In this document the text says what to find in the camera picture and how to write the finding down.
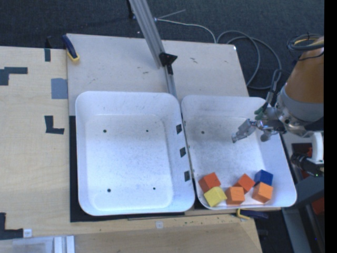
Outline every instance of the black bracket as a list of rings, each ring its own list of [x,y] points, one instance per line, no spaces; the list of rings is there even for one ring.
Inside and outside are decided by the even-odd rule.
[[[178,58],[178,56],[168,53],[161,53],[159,55],[162,66],[167,66],[168,74],[173,75],[172,64]]]
[[[23,238],[23,229],[6,230],[5,220],[6,220],[6,213],[0,213],[0,240]]]

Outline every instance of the wooden table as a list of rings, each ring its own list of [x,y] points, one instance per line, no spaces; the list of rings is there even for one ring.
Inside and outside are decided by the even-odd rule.
[[[79,38],[89,39],[84,35],[70,35],[70,38],[77,50],[81,50]],[[108,39],[109,44],[123,40],[94,39],[98,42]],[[124,40],[146,48],[143,39]],[[191,93],[248,96],[233,45],[165,41],[164,46],[179,57],[173,69],[180,100]],[[76,71],[79,65],[72,64],[65,50],[51,49],[50,61],[46,56],[48,52],[43,48],[0,47],[0,70],[27,68],[27,74],[10,73],[8,85],[0,85],[0,212],[7,213],[6,229],[32,229],[34,237],[75,235],[78,252],[93,252],[98,246],[99,252],[112,252],[109,251],[112,246],[116,252],[205,252],[206,248],[262,252],[254,220],[242,221],[230,215],[234,210],[192,208],[179,217],[71,223],[69,115],[73,111],[72,96],[83,86],[76,88],[74,78],[79,73]],[[85,53],[79,55],[82,68],[91,63],[85,59]],[[134,72],[140,80],[148,79],[158,70],[148,58],[143,68],[138,67],[139,64]],[[161,78],[155,80],[160,84],[153,86],[156,92],[165,92]],[[71,81],[69,100],[53,99],[52,79]],[[90,78],[86,81],[98,83]],[[143,89],[139,82],[138,89]],[[64,129],[63,134],[46,133],[45,116],[48,115],[54,118],[54,128]],[[157,229],[158,221],[162,222],[163,229]],[[151,250],[149,239],[153,241]],[[10,240],[0,241],[0,249],[10,252],[10,248]]]

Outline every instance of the blue cube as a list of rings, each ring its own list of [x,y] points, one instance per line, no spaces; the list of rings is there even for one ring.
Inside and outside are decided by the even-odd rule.
[[[255,185],[259,182],[263,182],[271,186],[273,182],[273,175],[265,170],[260,170],[255,174],[254,182]]]

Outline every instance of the cube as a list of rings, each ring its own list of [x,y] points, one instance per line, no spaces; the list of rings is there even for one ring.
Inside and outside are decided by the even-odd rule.
[[[272,198],[273,187],[264,182],[260,182],[254,187],[252,198],[262,203],[266,203]]]
[[[264,182],[268,185],[272,185],[273,175],[265,170],[258,171],[254,176],[255,185],[259,182]]]
[[[210,207],[214,207],[218,205],[223,200],[227,199],[225,192],[222,190],[221,187],[213,187],[206,193],[204,193],[204,197],[208,202]]]
[[[234,187],[242,187],[243,192],[246,194],[255,185],[255,181],[244,173],[239,180],[235,183]]]
[[[204,193],[209,191],[213,187],[219,187],[221,185],[219,179],[217,178],[215,172],[205,175],[199,180],[199,185]]]
[[[228,205],[240,205],[245,200],[243,187],[229,187],[225,191],[225,194]]]

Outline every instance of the silver metal object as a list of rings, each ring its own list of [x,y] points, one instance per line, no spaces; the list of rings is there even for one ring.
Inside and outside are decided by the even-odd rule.
[[[155,25],[154,18],[146,0],[129,0],[131,8],[136,16],[139,26],[144,34],[148,47],[150,48],[153,59],[158,68],[162,65],[159,55],[165,53],[164,46]],[[169,72],[168,66],[165,66],[165,75],[168,92],[177,97],[173,75]]]

